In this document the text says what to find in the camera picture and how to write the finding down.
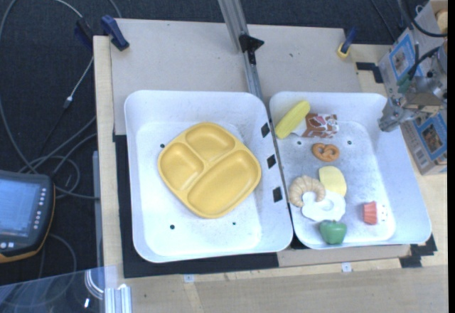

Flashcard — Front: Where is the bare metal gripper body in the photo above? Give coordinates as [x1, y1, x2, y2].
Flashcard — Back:
[401, 71, 449, 115]

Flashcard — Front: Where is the blue and grey box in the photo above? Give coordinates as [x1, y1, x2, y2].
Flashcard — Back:
[400, 110, 449, 176]
[378, 1, 439, 97]

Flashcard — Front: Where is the white plastic tray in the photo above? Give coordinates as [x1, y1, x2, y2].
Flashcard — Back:
[123, 90, 294, 264]
[269, 90, 433, 250]

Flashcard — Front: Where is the brown pretzel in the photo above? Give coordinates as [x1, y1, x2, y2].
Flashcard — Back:
[311, 142, 341, 164]

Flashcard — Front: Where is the yellow round object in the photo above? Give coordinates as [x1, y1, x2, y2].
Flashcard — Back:
[436, 8, 449, 36]

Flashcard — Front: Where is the yellow cheese slice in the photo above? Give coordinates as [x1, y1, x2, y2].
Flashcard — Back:
[318, 165, 348, 198]

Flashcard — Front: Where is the yellow corn cob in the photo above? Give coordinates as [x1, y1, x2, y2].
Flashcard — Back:
[274, 100, 311, 140]

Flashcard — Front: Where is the tan croissant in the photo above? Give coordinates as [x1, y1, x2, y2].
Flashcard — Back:
[288, 175, 327, 208]

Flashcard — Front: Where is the white fried egg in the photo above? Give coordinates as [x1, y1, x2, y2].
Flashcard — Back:
[301, 189, 347, 223]

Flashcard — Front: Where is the green bell pepper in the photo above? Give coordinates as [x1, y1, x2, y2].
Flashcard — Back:
[318, 219, 348, 245]

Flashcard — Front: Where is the yellow divided plate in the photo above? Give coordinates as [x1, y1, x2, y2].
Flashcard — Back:
[156, 122, 263, 220]

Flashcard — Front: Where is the pale flat board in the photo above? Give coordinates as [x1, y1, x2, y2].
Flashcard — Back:
[109, 18, 413, 268]

